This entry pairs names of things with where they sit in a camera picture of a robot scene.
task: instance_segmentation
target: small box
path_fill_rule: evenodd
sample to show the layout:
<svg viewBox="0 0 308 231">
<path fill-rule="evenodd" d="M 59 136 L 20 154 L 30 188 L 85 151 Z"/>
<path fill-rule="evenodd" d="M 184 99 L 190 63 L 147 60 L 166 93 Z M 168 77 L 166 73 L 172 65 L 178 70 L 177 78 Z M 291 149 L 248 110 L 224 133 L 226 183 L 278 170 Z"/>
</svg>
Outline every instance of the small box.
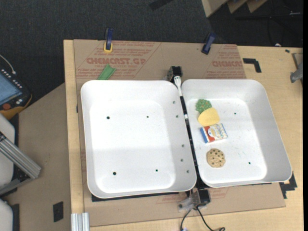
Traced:
<svg viewBox="0 0 308 231">
<path fill-rule="evenodd" d="M 200 128 L 200 131 L 205 143 L 222 140 L 228 137 L 222 123 Z"/>
</svg>

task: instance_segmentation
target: black connector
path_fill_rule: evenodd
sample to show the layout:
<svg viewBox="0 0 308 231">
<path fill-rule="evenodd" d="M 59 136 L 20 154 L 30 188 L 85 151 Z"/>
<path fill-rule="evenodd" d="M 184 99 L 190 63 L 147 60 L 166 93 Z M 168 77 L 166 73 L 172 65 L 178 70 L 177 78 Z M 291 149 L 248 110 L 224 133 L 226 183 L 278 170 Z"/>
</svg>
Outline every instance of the black connector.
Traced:
<svg viewBox="0 0 308 231">
<path fill-rule="evenodd" d="M 207 205 L 211 202 L 210 194 L 207 189 L 200 189 L 198 192 L 200 197 L 200 206 Z"/>
<path fill-rule="evenodd" d="M 171 66 L 167 75 L 167 80 L 174 83 L 174 76 L 183 76 L 181 66 Z"/>
</svg>

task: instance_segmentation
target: cookie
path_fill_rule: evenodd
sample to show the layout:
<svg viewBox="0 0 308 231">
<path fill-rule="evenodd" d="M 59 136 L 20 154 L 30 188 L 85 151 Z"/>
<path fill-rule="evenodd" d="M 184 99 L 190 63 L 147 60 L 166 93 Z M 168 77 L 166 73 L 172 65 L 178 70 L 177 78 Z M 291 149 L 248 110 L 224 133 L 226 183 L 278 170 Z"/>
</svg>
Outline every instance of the cookie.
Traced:
<svg viewBox="0 0 308 231">
<path fill-rule="evenodd" d="M 225 154 L 219 149 L 211 149 L 206 153 L 207 163 L 211 167 L 222 167 L 226 162 Z"/>
</svg>

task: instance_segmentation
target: table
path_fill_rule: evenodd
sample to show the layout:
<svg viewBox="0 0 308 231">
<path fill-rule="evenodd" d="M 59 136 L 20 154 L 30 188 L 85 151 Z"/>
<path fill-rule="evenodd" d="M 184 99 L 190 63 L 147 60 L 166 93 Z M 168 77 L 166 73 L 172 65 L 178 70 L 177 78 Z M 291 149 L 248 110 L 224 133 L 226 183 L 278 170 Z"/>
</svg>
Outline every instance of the table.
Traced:
<svg viewBox="0 0 308 231">
<path fill-rule="evenodd" d="M 242 58 L 259 61 L 262 73 L 256 73 L 251 64 L 244 64 L 248 79 L 259 81 L 266 89 L 269 101 L 289 155 L 297 188 L 288 192 L 286 207 L 251 212 L 206 216 L 210 227 L 232 230 L 303 230 L 303 88 L 300 81 L 291 83 L 290 73 L 296 70 L 292 53 L 302 53 L 302 48 L 238 46 Z M 84 212 L 79 129 L 76 113 L 76 79 L 74 43 L 64 40 L 64 67 L 68 127 L 71 212 Z M 92 231 L 143 231 L 179 230 L 181 219 L 167 219 L 91 228 Z M 190 231 L 206 230 L 201 218 L 185 219 Z"/>
</svg>

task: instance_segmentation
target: clamp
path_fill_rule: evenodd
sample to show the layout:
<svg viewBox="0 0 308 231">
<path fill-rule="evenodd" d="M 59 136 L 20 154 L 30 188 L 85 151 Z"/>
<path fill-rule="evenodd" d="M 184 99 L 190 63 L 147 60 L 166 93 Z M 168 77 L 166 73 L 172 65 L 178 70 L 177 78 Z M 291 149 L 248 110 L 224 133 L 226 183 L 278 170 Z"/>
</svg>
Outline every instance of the clamp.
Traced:
<svg viewBox="0 0 308 231">
<path fill-rule="evenodd" d="M 215 33 L 210 33 L 207 37 L 207 40 L 206 40 L 206 43 L 205 45 L 203 46 L 201 52 L 208 55 L 209 52 L 210 52 L 210 49 L 211 49 L 211 45 L 212 43 L 214 42 L 216 38 L 216 34 Z"/>
<path fill-rule="evenodd" d="M 105 38 L 106 42 L 104 43 L 104 52 L 110 53 L 112 52 L 112 33 L 113 33 L 112 28 L 107 28 L 105 32 Z"/>
</svg>

